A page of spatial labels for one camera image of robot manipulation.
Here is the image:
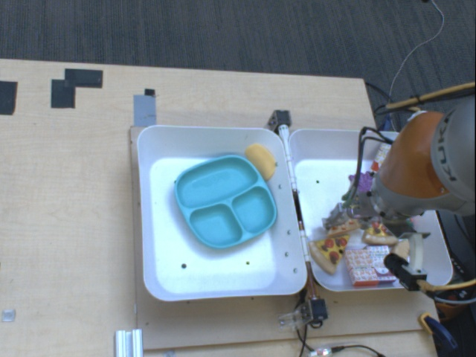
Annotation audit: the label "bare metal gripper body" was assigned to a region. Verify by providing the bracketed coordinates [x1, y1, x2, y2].
[344, 193, 377, 223]

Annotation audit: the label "small pizza slice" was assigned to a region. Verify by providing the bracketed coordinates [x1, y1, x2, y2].
[361, 222, 399, 247]
[326, 217, 363, 239]

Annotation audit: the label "white plastic tray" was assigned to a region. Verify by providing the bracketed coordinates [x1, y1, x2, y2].
[288, 128, 454, 293]
[136, 124, 309, 303]

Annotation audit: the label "purple grapes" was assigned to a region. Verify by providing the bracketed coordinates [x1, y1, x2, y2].
[348, 170, 377, 193]

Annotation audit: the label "large pizza slice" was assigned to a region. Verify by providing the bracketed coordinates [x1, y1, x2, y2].
[308, 234, 352, 276]

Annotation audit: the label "white and red packet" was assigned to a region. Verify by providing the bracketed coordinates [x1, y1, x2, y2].
[370, 143, 392, 174]

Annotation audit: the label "red and white carton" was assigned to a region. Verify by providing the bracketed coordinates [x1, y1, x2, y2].
[344, 245, 398, 288]

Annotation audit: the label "thin black and white rod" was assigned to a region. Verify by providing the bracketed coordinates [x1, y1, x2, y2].
[278, 123, 318, 301]

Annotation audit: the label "yellow bread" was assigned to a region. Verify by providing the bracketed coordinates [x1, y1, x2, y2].
[244, 143, 277, 182]

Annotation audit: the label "blue divided plate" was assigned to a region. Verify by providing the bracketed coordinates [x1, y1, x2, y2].
[173, 154, 279, 249]

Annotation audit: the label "black cylinder on white bracket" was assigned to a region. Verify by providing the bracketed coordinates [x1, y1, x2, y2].
[384, 231, 429, 292]

